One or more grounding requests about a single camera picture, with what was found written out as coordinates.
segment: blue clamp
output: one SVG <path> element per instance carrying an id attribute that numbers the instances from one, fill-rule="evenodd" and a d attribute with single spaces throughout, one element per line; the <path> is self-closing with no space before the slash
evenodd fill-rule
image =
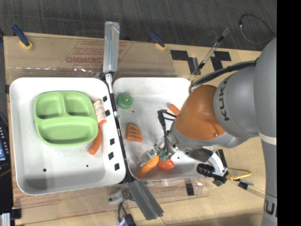
<path id="1" fill-rule="evenodd" d="M 14 24 L 11 29 L 14 31 L 14 33 L 19 37 L 20 44 L 25 49 L 30 49 L 32 47 L 32 43 L 27 39 L 25 34 L 23 33 L 22 29 L 20 29 L 16 24 Z"/>
<path id="2" fill-rule="evenodd" d="M 160 49 L 165 49 L 166 48 L 166 46 L 163 42 L 163 39 L 160 37 L 159 34 L 153 32 L 153 31 L 150 31 L 149 32 L 149 37 L 152 38 L 153 40 L 155 40 L 155 42 L 158 44 L 158 46 L 157 46 L 158 48 L 160 48 Z"/>

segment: green ball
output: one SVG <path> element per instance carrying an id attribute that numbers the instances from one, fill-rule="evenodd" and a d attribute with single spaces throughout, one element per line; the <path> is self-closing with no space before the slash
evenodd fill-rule
<path id="1" fill-rule="evenodd" d="M 119 94 L 117 98 L 117 105 L 122 109 L 129 109 L 133 104 L 133 98 L 127 93 Z"/>

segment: monitor screen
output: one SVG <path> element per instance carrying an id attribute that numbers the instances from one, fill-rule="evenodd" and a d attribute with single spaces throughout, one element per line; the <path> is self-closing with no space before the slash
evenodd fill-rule
<path id="1" fill-rule="evenodd" d="M 4 151 L 2 148 L 2 144 L 0 144 L 0 161 L 4 161 L 4 160 L 5 160 Z"/>

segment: cardboard sheet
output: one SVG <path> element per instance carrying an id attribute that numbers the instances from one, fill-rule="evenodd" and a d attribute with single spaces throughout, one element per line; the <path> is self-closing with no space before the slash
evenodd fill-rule
<path id="1" fill-rule="evenodd" d="M 103 40 L 70 36 L 26 33 L 33 43 L 31 50 L 23 49 L 17 37 L 4 38 L 6 84 L 20 77 L 48 77 L 48 76 L 79 76 L 97 77 L 102 70 Z M 119 72 L 116 77 L 129 76 L 174 76 L 193 79 L 190 76 L 187 61 L 173 60 L 170 50 L 187 51 L 189 57 L 202 61 L 210 48 L 166 45 L 166 50 L 158 49 L 153 43 L 120 41 L 119 42 Z M 260 52 L 241 51 L 231 49 L 218 49 L 227 51 L 231 61 L 222 61 L 226 67 L 241 61 L 255 60 Z M 201 70 L 207 74 L 214 70 L 209 60 Z M 210 82 L 217 86 L 225 76 Z M 9 96 L 8 117 L 10 118 Z M 11 159 L 13 157 L 12 137 Z M 212 220 L 218 222 L 220 218 L 242 217 L 241 222 L 248 221 L 253 215 L 261 215 L 265 189 L 265 170 L 263 153 L 258 138 L 248 140 L 242 145 L 224 149 L 229 167 L 242 168 L 252 171 L 248 180 L 254 183 L 246 191 L 237 186 L 237 183 L 227 182 L 216 187 L 210 179 L 204 182 L 204 191 L 201 196 L 183 196 L 182 192 L 175 190 L 174 194 L 166 196 L 164 190 L 153 188 L 158 202 L 165 211 L 164 223 L 161 219 L 156 222 L 146 222 L 143 219 L 135 202 L 128 204 L 129 212 L 139 218 L 139 225 L 169 225 L 174 223 L 187 223 Z M 116 223 L 117 205 L 107 203 L 107 194 L 114 188 L 93 188 L 69 191 L 59 194 L 29 196 L 20 191 L 16 184 L 15 171 L 13 173 L 14 206 L 22 208 L 22 218 L 17 225 L 97 225 L 103 218 L 101 225 Z"/>

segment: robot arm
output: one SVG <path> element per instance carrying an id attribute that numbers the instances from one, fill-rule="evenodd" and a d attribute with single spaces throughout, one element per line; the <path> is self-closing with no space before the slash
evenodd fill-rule
<path id="1" fill-rule="evenodd" d="M 265 226 L 277 225 L 276 49 L 274 38 L 256 66 L 232 74 L 218 88 L 195 88 L 173 123 L 170 136 L 191 157 L 206 145 L 231 148 L 260 136 L 266 167 L 261 223 Z"/>

